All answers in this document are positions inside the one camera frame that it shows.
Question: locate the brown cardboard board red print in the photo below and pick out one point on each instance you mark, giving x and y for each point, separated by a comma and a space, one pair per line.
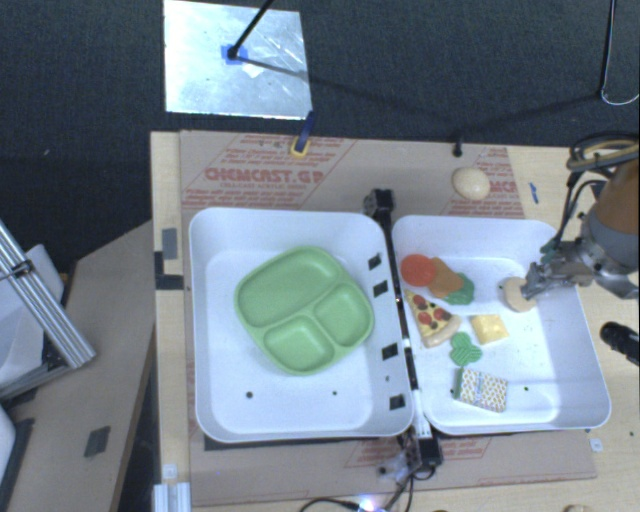
280, 170

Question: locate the green divided plate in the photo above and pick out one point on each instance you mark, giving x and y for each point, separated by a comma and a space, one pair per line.
300, 300

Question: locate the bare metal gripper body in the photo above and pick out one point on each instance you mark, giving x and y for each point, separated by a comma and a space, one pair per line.
575, 270

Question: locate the green lettuce leaf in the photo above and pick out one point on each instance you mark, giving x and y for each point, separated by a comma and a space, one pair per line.
464, 294

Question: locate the black cylinder on white bracket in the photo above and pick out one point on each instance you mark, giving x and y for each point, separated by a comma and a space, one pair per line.
622, 340

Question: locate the pizza slice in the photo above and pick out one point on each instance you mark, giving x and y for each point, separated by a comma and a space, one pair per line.
431, 320

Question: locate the brown sausage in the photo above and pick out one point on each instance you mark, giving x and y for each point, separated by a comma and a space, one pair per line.
445, 280

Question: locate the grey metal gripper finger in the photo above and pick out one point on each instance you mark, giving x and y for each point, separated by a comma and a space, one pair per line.
534, 291
536, 271

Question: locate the beige round biscuit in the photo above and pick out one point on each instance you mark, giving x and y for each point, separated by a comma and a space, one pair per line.
514, 294

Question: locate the thin black and white rod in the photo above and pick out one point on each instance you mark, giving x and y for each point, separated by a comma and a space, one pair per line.
400, 300

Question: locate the patterned yellow packet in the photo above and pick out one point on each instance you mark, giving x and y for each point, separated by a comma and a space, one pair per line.
484, 390

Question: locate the yellow cheese piece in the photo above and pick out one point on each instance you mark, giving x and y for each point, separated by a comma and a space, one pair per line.
490, 329

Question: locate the white plastic tray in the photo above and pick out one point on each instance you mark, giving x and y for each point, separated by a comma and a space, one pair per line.
550, 380
300, 400

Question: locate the beige egg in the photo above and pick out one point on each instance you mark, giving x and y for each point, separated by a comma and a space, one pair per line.
471, 183

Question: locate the green broccoli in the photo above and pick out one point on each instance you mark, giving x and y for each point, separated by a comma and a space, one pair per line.
465, 349

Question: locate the orange round slice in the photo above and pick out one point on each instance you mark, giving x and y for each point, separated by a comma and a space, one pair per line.
416, 270

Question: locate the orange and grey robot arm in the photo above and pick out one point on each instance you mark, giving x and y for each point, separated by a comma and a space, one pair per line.
619, 200

